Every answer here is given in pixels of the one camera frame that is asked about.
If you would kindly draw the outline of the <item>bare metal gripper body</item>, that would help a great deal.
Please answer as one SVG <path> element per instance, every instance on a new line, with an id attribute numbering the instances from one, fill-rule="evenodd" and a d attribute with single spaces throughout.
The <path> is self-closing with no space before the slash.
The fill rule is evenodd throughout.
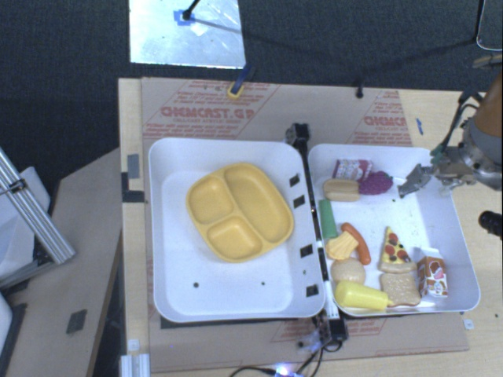
<path id="1" fill-rule="evenodd" d="M 443 152 L 437 148 L 431 151 L 431 165 L 433 175 L 450 188 L 480 183 L 502 189 L 501 164 L 477 148 L 447 147 Z"/>

